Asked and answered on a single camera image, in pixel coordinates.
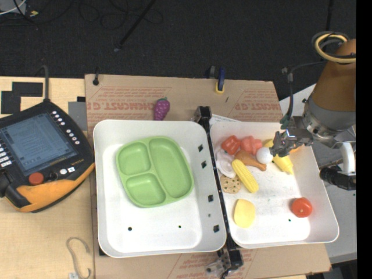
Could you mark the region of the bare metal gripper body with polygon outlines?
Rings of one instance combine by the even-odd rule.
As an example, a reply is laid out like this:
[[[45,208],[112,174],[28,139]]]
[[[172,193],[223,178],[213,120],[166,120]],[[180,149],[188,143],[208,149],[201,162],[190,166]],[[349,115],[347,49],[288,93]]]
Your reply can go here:
[[[291,148],[310,146],[319,142],[320,122],[314,117],[292,116],[287,127]]]

